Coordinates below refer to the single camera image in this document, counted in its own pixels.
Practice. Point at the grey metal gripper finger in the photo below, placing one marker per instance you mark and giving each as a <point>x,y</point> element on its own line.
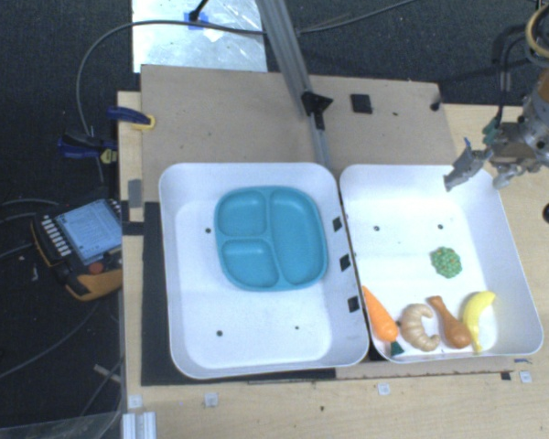
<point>462,171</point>
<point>505,176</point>

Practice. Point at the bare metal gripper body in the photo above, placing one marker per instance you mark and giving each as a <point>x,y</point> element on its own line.
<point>541,146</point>

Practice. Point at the beige toy croissant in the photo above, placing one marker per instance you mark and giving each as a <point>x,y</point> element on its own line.
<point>414,327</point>

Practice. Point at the black block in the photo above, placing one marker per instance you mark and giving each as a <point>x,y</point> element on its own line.
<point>361,103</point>

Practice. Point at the brown toy chicken drumstick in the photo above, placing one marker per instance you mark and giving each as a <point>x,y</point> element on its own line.
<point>450,325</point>

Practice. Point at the yellow banana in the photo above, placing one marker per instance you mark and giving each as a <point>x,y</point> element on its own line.
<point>475,313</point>

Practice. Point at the orange toy carrot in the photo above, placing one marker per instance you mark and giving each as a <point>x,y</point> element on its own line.
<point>379,318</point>

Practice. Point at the white plastic tray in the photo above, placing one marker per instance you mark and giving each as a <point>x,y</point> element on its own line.
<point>256,327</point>
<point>407,263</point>

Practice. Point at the green toy grapes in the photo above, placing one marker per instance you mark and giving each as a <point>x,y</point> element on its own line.
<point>446,262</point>

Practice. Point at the brown cardboard board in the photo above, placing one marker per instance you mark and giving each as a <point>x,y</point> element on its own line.
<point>238,121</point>

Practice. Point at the blue divided plate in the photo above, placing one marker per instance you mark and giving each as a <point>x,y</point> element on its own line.
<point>274,240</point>

